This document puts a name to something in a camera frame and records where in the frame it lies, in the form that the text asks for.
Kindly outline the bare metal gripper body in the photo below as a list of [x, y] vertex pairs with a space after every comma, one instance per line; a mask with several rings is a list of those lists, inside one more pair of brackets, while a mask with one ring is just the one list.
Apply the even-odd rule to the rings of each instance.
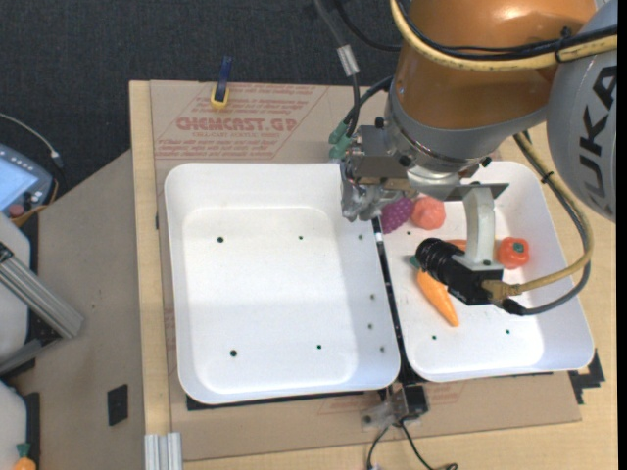
[[363, 125], [347, 152], [347, 176], [362, 187], [449, 197], [482, 157], [459, 158], [434, 151], [396, 127]]

